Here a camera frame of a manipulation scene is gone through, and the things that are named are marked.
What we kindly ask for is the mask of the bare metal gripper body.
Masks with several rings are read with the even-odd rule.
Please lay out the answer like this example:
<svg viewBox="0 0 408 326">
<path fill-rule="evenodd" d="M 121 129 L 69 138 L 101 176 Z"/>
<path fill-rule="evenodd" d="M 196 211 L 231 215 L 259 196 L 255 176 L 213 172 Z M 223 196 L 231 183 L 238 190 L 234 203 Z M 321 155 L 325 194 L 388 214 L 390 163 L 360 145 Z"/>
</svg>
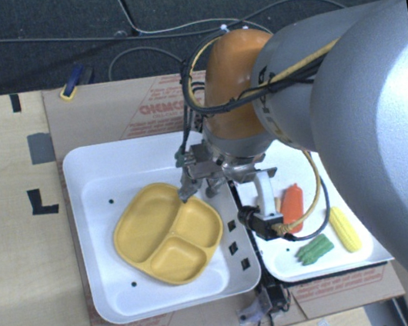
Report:
<svg viewBox="0 0 408 326">
<path fill-rule="evenodd" d="M 256 171 L 256 164 L 262 162 L 265 152 L 234 156 L 220 151 L 215 145 L 204 141 L 191 145 L 182 157 L 183 171 L 201 179 L 226 177 L 227 181 L 243 183 L 250 181 L 249 174 Z"/>
</svg>

